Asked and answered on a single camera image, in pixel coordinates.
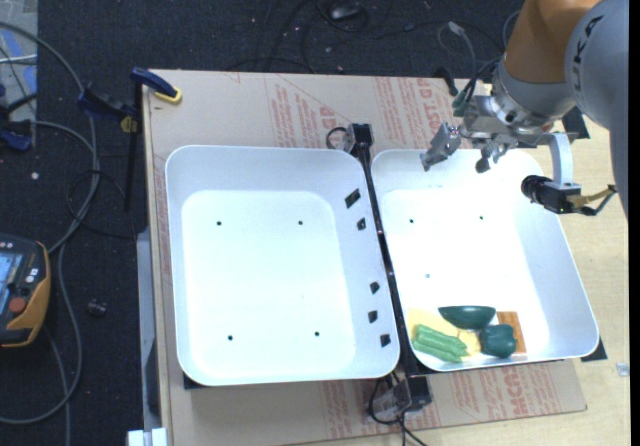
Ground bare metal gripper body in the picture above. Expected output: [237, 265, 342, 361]
[461, 94, 550, 149]

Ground white plastic tray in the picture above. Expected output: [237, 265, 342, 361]
[164, 144, 402, 388]
[370, 148, 601, 374]

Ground thin black rod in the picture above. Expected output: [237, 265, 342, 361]
[357, 142, 420, 381]

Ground brown cardboard board red print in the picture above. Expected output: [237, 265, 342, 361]
[143, 69, 589, 436]

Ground dark green bowl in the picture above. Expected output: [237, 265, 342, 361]
[437, 304, 498, 331]

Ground black computer mouse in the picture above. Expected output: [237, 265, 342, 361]
[328, 0, 363, 21]

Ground orange biscuit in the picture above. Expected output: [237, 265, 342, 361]
[495, 310, 528, 355]

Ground yellow cheese slice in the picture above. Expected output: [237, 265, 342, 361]
[405, 308, 483, 358]

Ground green bell pepper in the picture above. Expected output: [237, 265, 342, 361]
[479, 323, 518, 360]

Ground green bean pods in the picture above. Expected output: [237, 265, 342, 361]
[410, 323, 469, 364]

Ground black cylinder on white bracket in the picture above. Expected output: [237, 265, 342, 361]
[520, 132, 584, 215]

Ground black block with thin wires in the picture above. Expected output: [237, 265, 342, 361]
[343, 122, 374, 153]
[371, 375, 433, 419]

